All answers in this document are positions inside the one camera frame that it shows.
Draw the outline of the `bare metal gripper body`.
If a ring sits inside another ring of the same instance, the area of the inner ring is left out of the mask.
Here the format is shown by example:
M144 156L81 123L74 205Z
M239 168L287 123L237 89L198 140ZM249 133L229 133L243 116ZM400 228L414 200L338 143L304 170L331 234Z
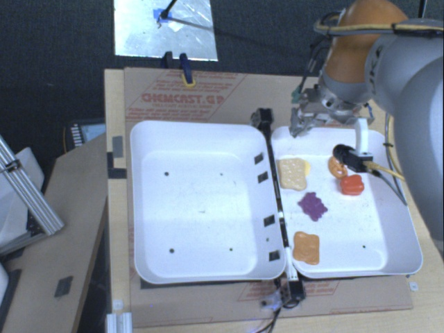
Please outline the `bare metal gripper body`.
M362 109L362 105L343 101L322 87L306 89L299 104L298 117L305 123L337 122L341 125L352 125Z

